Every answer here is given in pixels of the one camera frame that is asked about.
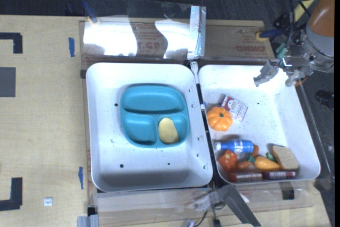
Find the yellow potato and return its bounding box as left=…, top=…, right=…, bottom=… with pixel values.
left=157, top=117, right=180, bottom=145

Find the dark red packet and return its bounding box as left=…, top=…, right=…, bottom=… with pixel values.
left=262, top=171, right=296, bottom=180
left=228, top=172, right=264, bottom=183

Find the white and red carton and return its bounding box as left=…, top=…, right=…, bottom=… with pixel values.
left=220, top=94, right=249, bottom=123

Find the orange carrot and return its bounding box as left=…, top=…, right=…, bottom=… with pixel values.
left=245, top=154, right=282, bottom=172

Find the blue bottle with white cap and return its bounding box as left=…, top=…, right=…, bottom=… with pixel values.
left=214, top=139, right=255, bottom=154

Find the blue divided plate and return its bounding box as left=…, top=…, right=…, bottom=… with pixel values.
left=120, top=83, right=190, bottom=148

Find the brown bread slice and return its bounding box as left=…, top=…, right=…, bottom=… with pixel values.
left=270, top=145, right=300, bottom=171

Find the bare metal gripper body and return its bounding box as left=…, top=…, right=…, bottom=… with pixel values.
left=278, top=44, right=335, bottom=77

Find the orange pumpkin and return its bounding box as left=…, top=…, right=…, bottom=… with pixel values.
left=206, top=106, right=234, bottom=132

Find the white plastic tray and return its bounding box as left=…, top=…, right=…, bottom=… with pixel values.
left=85, top=62, right=214, bottom=193
left=198, top=64, right=321, bottom=186

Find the orange sausage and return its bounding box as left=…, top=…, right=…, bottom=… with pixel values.
left=237, top=144, right=260, bottom=170

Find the red carton with yellow star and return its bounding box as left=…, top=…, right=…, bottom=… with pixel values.
left=217, top=149, right=239, bottom=173

